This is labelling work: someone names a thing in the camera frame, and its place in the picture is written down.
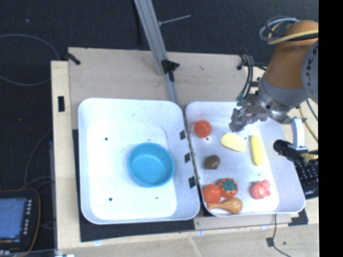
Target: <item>blue plate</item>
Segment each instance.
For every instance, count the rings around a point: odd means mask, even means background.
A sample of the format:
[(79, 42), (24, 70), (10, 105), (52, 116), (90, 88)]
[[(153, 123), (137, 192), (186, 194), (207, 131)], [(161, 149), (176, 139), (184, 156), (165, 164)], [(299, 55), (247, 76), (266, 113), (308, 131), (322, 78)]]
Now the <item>blue plate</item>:
[(146, 187), (158, 187), (167, 183), (175, 171), (170, 152), (157, 143), (141, 143), (135, 146), (128, 158), (129, 171), (136, 182)]

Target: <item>black bracket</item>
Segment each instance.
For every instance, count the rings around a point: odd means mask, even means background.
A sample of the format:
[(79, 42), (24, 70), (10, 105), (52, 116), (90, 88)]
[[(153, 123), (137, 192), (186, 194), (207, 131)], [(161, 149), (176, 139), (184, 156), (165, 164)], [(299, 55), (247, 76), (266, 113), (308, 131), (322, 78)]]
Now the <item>black bracket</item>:
[(169, 80), (172, 82), (175, 82), (174, 78), (174, 71), (180, 66), (180, 64), (177, 64), (175, 62), (169, 61), (169, 60), (162, 60), (162, 68), (165, 74), (168, 73)]

